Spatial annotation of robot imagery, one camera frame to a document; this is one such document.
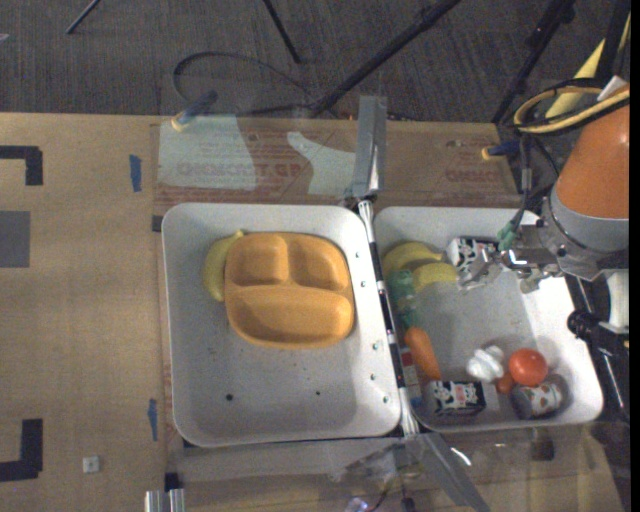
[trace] yellow banana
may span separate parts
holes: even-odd
[[[413,287],[417,292],[432,283],[455,282],[458,272],[448,263],[429,263],[413,271]]]
[[[404,242],[391,249],[382,259],[382,273],[387,276],[403,270],[418,260],[441,261],[442,254],[432,251],[422,242]]]
[[[243,236],[240,230],[225,238],[218,238],[209,249],[202,267],[202,283],[211,296],[224,302],[224,264],[231,246]]]

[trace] orange tray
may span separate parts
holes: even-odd
[[[332,242],[297,233],[250,233],[225,264],[225,303],[234,330],[257,345],[320,348],[353,328],[351,276]]]

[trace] carrot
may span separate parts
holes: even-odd
[[[404,334],[404,342],[411,349],[411,355],[430,380],[442,380],[440,365],[431,346],[429,335],[415,325],[409,327]]]

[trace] small white cube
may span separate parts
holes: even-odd
[[[97,473],[98,471],[100,471],[100,457],[98,455],[92,455],[91,457],[84,457],[82,459],[83,473]]]

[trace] gray square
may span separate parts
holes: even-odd
[[[0,211],[0,267],[29,266],[31,212]]]

